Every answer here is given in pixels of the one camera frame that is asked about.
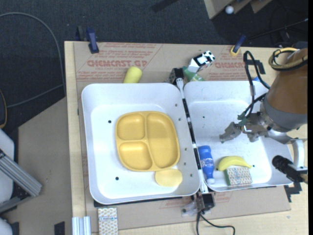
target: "yellow plate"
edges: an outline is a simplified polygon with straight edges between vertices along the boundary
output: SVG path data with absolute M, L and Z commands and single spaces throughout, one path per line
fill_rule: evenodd
M 156 111 L 122 115 L 115 126 L 121 163 L 129 170 L 159 171 L 179 160 L 179 142 L 173 121 Z

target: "blue marker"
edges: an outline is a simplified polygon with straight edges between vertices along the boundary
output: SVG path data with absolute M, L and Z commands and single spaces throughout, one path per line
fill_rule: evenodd
M 206 183 L 213 184 L 215 179 L 213 178 L 214 161 L 211 155 L 211 148 L 208 145 L 198 147 L 200 156 L 200 162 L 204 176 L 206 177 Z

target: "black floor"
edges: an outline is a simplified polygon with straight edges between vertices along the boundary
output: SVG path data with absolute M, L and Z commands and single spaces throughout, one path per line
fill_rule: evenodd
M 247 5 L 236 15 L 210 20 L 203 0 L 0 0 L 0 14 L 21 12 L 42 20 L 54 33 L 64 62 L 64 41 L 75 40 L 77 26 L 93 27 L 98 41 L 286 47 L 308 41 L 308 23 L 261 37 L 263 32 L 308 18 L 308 0 L 273 0 L 254 14 Z M 8 107 L 4 130 L 21 124 L 64 97 L 58 51 L 49 30 L 25 15 L 0 17 L 0 90 Z M 52 88 L 57 89 L 26 103 Z

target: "white sphere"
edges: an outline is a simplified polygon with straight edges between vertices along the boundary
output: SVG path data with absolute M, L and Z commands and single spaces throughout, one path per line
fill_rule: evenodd
M 233 6 L 226 6 L 226 8 L 225 8 L 225 12 L 227 13 L 227 14 L 232 14 L 233 12 L 234 12 L 234 7 Z

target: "yellow banana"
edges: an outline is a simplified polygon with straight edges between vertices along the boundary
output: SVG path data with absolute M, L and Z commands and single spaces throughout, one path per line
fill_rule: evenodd
M 248 165 L 247 162 L 242 157 L 228 156 L 228 157 L 222 158 L 222 160 L 219 162 L 217 169 L 219 171 L 223 171 L 223 170 L 226 170 L 231 165 L 245 166 L 248 168 L 252 167 L 251 165 Z

